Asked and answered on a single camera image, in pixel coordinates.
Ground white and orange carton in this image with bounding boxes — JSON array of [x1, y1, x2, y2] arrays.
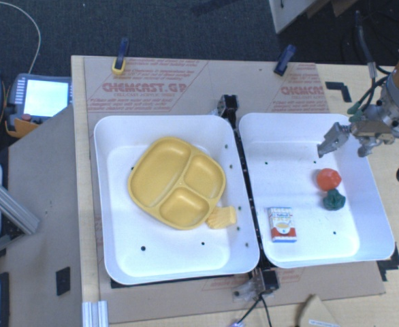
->
[[266, 206, 298, 244]]

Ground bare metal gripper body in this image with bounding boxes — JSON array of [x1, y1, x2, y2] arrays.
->
[[351, 95, 399, 146]]

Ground yellow divided plate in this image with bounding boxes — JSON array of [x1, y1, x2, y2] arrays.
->
[[127, 136, 227, 231]]

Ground thin black rod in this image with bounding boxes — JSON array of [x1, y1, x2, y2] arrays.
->
[[229, 113, 266, 273]]

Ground brown cardboard board red print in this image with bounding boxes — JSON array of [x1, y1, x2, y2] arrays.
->
[[82, 57, 387, 325]]

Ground white plastic tray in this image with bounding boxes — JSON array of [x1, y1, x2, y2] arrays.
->
[[93, 114, 261, 286], [238, 112, 396, 270]]

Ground green toy broccoli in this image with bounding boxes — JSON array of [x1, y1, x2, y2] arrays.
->
[[322, 188, 347, 212]]

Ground yellow ridged toy chip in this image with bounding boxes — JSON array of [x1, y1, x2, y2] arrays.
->
[[206, 205, 238, 230]]

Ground black block with thin wires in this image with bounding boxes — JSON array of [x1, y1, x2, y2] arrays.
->
[[216, 93, 239, 119], [249, 268, 281, 295]]

